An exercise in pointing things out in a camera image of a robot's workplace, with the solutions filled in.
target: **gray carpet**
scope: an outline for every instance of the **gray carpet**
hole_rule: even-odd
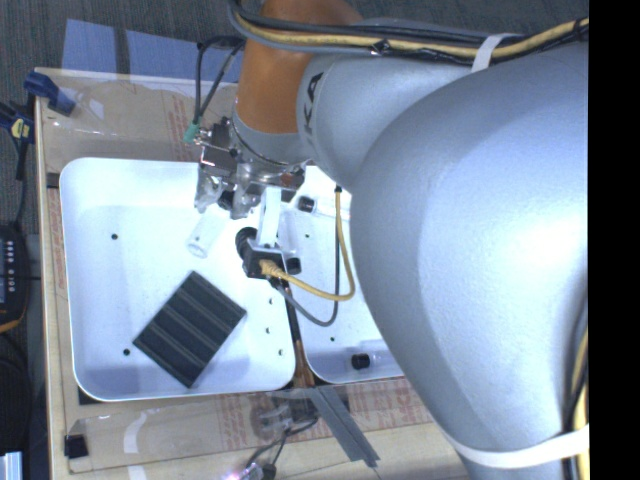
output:
[[[589,0],[347,0],[365,17],[392,16],[493,32],[530,33],[589,14]],[[0,0],[0,101],[24,102],[22,81],[36,66],[60,67],[67,20],[197,42],[232,33],[226,0]],[[0,221],[17,209],[20,184],[14,180],[15,151],[0,132]],[[34,154],[27,162],[27,199],[22,227],[37,233]],[[11,332],[26,350],[26,324]],[[9,354],[0,350],[0,354]],[[0,379],[0,400],[19,396]],[[11,429],[3,428],[8,436]]]

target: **table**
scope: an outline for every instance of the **table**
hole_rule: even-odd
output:
[[[77,102],[65,118],[37,98],[37,184],[42,254],[45,378],[51,478],[226,478],[271,441],[256,430],[273,393],[87,403],[72,368],[58,175],[83,156],[194,161],[181,137],[193,82],[44,69]],[[221,87],[205,122],[229,115],[235,85]],[[404,378],[339,388],[380,456],[377,470],[350,462],[323,421],[284,447],[278,478],[466,478]],[[68,455],[65,455],[65,443]]]

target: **white tray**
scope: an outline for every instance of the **white tray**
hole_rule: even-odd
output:
[[[185,242],[197,165],[82,158],[60,178],[73,370],[103,401],[276,390],[294,372],[285,304],[265,281],[248,279],[236,233],[257,218],[232,221],[211,207],[220,232],[208,259]],[[196,271],[247,311],[191,388],[132,341]]]

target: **black rectangular object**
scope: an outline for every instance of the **black rectangular object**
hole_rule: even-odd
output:
[[[191,272],[133,344],[190,388],[246,313]]]

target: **zip tie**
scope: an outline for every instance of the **zip tie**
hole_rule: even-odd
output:
[[[491,452],[476,450],[456,441],[440,425],[440,431],[449,444],[464,458],[471,462],[495,469],[519,469],[539,466],[548,462],[573,457],[589,449],[589,424],[580,430],[552,437],[537,445],[523,450]]]
[[[505,37],[517,36],[518,34],[504,33],[494,34],[487,37],[476,53],[476,58],[473,60],[473,66],[471,66],[471,72],[482,71],[487,69],[491,64],[491,56],[493,50],[500,44]]]

